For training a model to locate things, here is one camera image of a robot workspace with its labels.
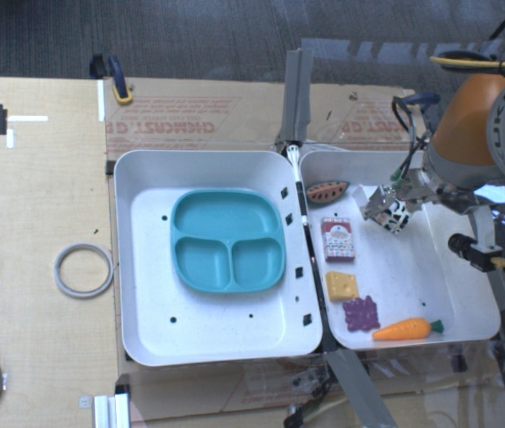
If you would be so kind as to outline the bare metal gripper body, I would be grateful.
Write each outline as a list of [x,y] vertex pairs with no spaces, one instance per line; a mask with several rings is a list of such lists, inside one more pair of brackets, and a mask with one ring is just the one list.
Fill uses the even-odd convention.
[[471,209],[476,206],[476,195],[469,190],[446,183],[434,172],[425,169],[409,169],[392,183],[395,198],[421,199],[423,204],[440,204],[449,209]]

